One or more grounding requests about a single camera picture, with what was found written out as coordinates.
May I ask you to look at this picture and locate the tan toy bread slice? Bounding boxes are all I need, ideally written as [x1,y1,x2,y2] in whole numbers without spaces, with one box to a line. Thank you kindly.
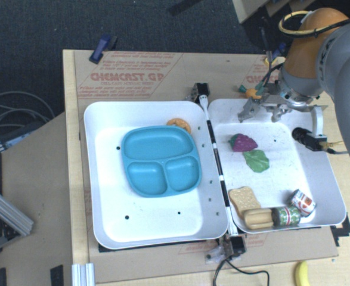
[228,186,262,217]

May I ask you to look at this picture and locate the purple toy grapes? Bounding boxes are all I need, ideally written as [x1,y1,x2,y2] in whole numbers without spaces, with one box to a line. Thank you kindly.
[228,133,259,153]

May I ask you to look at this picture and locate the tan toy hot dog bun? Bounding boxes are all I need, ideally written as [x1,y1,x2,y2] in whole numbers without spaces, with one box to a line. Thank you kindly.
[241,207,275,231]

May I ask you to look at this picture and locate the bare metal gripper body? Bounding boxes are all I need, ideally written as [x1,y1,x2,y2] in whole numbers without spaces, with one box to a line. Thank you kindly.
[250,81,316,113]

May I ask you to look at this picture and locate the thin black and white rod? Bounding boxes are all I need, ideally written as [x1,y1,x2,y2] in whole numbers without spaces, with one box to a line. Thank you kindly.
[199,95,239,237]

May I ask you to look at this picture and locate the orange toy biscuit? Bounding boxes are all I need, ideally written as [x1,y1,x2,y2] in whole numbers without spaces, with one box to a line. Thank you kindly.
[166,117,192,135]

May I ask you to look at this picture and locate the green and white small can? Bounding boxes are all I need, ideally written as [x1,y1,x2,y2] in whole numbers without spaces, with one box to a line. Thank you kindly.
[270,205,302,228]

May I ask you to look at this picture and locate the white plastic tray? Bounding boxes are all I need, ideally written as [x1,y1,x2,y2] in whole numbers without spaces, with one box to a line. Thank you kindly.
[207,98,348,235]
[83,100,230,250]

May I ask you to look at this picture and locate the blue divided plate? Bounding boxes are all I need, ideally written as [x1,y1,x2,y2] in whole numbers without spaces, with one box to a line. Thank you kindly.
[120,125,202,198]

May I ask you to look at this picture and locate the red and white small can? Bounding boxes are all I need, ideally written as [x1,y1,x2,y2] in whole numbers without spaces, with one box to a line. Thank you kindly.
[290,188,317,218]

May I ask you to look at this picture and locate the brown cardboard board, red print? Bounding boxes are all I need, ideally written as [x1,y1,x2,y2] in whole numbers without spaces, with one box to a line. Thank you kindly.
[73,51,340,284]

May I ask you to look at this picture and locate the green toy lettuce leaf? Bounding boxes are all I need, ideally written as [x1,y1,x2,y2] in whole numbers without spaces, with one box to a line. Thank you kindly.
[242,149,271,173]

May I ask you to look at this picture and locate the yellow banana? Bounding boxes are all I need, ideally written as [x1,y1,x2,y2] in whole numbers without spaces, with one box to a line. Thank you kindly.
[294,260,311,286]

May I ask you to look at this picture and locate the black cylinder on white bracket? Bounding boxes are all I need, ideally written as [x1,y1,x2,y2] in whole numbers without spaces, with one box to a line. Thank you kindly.
[292,105,328,152]

